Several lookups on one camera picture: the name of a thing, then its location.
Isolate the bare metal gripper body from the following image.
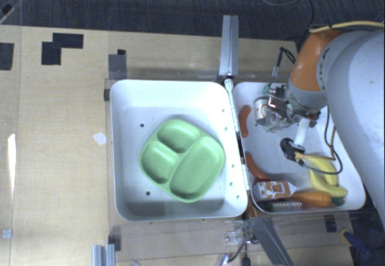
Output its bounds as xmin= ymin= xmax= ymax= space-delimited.
xmin=280 ymin=90 xmax=321 ymax=124

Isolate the silver and orange can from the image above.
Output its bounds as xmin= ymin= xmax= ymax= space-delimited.
xmin=254 ymin=97 xmax=272 ymax=126

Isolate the white plastic tray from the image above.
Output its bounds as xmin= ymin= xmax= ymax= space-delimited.
xmin=109 ymin=79 xmax=249 ymax=223
xmin=233 ymin=81 xmax=367 ymax=215

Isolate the red sausage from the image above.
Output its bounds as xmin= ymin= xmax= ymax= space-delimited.
xmin=244 ymin=152 xmax=272 ymax=183
xmin=238 ymin=105 xmax=252 ymax=138

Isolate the yellow banana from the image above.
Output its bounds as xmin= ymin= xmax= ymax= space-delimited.
xmin=304 ymin=155 xmax=339 ymax=187
xmin=309 ymin=169 xmax=349 ymax=199

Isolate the white and orange carton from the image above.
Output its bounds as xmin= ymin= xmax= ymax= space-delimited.
xmin=251 ymin=180 xmax=298 ymax=202

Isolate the dark green patterned packet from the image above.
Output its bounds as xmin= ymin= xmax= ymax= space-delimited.
xmin=264 ymin=200 xmax=303 ymax=212

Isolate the orange carrot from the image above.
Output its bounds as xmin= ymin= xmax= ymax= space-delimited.
xmin=291 ymin=190 xmax=345 ymax=209

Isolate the green divided plate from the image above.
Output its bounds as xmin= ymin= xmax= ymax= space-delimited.
xmin=139 ymin=119 xmax=227 ymax=203

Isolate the black cylinder on white bracket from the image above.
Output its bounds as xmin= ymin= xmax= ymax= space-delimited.
xmin=280 ymin=119 xmax=310 ymax=166

